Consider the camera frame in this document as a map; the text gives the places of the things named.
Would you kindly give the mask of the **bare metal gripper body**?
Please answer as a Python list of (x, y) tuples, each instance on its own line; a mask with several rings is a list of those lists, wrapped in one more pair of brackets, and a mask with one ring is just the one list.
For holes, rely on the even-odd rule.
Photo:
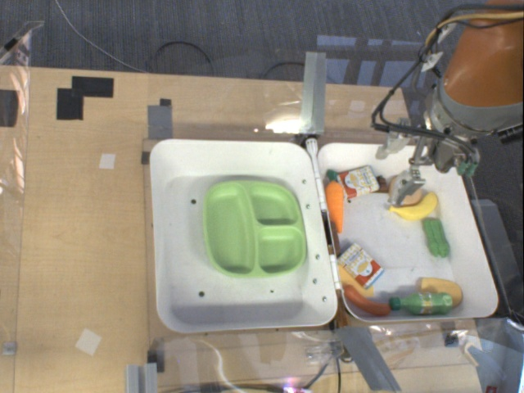
[(428, 129), (445, 135), (444, 140), (433, 140), (428, 146), (435, 167), (441, 173), (455, 168), (457, 174), (475, 174), (480, 162), (476, 145), (480, 134), (453, 119), (442, 105), (427, 108), (424, 120)]

